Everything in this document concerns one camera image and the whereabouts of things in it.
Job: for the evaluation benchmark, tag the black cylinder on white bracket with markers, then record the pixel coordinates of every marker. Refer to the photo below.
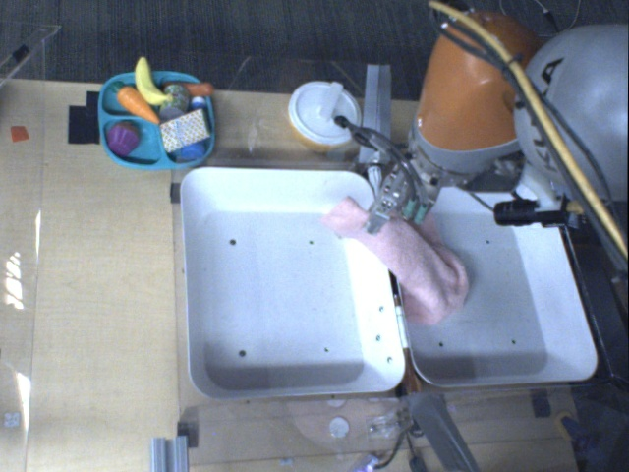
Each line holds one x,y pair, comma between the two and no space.
516,212

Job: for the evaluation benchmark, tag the green can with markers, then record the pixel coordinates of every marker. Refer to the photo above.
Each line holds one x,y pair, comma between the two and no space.
177,97

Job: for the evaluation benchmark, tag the orange sausage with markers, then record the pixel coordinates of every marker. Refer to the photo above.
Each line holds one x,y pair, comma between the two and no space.
200,89

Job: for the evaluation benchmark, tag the blue divided plate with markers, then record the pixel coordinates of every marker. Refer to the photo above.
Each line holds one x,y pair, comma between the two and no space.
147,148

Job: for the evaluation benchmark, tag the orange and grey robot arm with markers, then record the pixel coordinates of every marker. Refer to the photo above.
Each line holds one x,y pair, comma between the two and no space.
462,96

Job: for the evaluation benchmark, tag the pink towel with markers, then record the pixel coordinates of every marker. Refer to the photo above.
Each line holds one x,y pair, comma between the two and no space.
422,268

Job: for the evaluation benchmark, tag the yellow banana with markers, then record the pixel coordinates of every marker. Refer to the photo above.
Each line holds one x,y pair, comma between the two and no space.
146,89

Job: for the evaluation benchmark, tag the yellow and white patterned carton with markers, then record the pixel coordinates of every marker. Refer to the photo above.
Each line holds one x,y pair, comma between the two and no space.
186,130

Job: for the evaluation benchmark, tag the blue bottle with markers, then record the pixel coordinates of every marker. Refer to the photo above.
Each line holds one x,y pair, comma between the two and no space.
191,151

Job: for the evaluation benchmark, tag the white plastic tray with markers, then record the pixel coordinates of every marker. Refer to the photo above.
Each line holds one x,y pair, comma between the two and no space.
506,303
285,288

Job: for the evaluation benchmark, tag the purple grapes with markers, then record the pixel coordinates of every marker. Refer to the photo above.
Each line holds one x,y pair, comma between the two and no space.
123,139

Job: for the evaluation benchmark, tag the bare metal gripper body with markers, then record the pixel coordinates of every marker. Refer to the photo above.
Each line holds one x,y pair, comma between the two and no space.
405,185

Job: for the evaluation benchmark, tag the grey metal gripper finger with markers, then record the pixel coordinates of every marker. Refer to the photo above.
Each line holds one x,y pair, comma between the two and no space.
378,221

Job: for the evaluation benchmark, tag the yellow cup with white lid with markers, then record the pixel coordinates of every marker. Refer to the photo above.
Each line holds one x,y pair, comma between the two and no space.
322,111

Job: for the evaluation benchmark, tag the orange carrot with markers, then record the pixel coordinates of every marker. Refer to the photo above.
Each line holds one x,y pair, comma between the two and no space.
135,103

